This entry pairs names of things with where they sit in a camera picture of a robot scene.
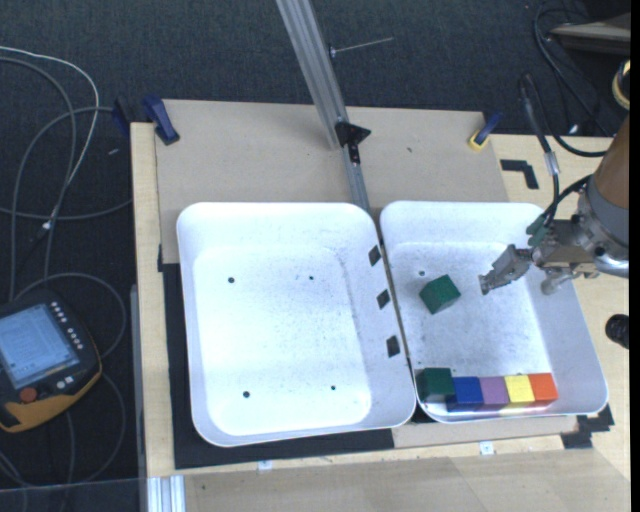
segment yellow cube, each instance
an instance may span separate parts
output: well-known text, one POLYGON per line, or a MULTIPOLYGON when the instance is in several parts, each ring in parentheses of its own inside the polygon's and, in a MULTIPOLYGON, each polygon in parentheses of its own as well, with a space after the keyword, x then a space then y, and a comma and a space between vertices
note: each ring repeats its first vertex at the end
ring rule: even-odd
POLYGON ((533 388, 527 375, 507 375, 504 382, 509 393, 508 408, 526 407, 535 402, 533 388))

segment black mat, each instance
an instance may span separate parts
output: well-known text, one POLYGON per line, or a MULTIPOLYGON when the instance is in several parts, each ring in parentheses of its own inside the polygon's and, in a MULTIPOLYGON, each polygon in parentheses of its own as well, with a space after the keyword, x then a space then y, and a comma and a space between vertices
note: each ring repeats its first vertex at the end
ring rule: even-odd
POLYGON ((369 452, 394 447, 389 429, 314 436, 234 448, 221 448, 202 439, 191 420, 180 266, 164 265, 162 271, 176 468, 369 452))

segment blue cube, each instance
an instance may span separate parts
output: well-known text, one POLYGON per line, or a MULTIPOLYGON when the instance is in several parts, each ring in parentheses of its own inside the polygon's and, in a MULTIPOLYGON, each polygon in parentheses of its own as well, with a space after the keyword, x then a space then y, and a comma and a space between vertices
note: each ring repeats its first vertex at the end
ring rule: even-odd
POLYGON ((454 396, 447 399, 450 412, 471 412, 484 404, 478 377, 453 377, 454 396))

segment green cube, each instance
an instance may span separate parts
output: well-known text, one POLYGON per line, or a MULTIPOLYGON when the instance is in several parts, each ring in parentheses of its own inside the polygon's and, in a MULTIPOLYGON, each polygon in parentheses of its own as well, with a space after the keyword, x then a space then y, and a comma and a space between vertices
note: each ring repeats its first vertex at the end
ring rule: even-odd
POLYGON ((450 368, 425 368, 416 375, 416 387, 422 402, 445 402, 456 392, 450 368))
POLYGON ((432 315, 447 309, 460 297, 460 292, 448 274, 440 276, 425 285, 420 298, 432 315))

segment black knob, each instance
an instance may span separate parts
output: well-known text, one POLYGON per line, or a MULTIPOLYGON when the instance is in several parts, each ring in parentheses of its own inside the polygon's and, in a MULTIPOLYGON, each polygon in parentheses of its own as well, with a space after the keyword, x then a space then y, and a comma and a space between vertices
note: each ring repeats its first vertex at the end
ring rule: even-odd
POLYGON ((629 349, 629 316, 613 315, 604 328, 607 337, 618 345, 629 349))

